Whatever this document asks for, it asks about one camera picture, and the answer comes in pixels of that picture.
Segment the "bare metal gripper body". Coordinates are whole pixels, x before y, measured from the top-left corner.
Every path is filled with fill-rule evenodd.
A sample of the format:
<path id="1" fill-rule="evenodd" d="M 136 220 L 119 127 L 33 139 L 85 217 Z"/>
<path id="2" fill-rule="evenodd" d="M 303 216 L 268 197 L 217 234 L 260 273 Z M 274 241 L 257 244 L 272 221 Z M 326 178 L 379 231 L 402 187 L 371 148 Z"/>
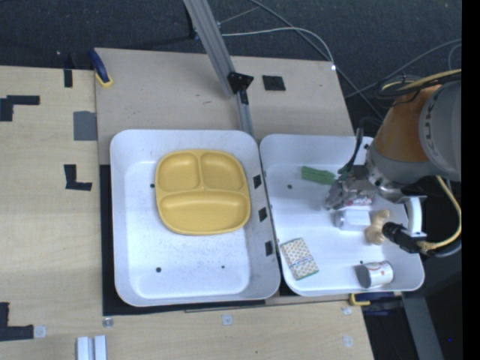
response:
<path id="1" fill-rule="evenodd" d="M 384 176 L 375 166 L 344 166 L 339 170 L 339 191 L 341 204 L 354 204 L 359 200 L 373 200 L 382 197 L 390 203 L 401 204 L 408 201 L 399 184 Z"/>

